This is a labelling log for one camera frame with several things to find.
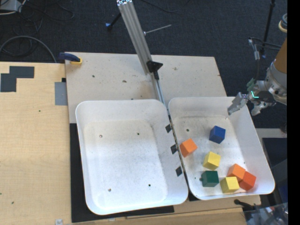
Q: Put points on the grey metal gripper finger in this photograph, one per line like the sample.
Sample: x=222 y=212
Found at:
x=257 y=108
x=237 y=103

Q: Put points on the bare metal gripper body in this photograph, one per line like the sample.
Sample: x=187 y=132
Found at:
x=266 y=95

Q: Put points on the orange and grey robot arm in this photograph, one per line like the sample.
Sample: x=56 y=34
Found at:
x=280 y=62

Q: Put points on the blue cube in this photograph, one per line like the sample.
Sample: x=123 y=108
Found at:
x=216 y=135

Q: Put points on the white plastic tray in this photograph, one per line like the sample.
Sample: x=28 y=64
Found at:
x=124 y=158
x=250 y=149

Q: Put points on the yellow cube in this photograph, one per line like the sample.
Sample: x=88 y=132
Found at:
x=211 y=160
x=229 y=184

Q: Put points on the orange cube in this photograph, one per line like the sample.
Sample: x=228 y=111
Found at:
x=236 y=171
x=188 y=147

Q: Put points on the red-orange cube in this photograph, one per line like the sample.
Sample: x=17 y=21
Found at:
x=248 y=180

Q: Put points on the green cube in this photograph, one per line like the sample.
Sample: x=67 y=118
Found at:
x=210 y=179

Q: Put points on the pale wood board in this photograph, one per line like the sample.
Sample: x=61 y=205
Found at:
x=112 y=78

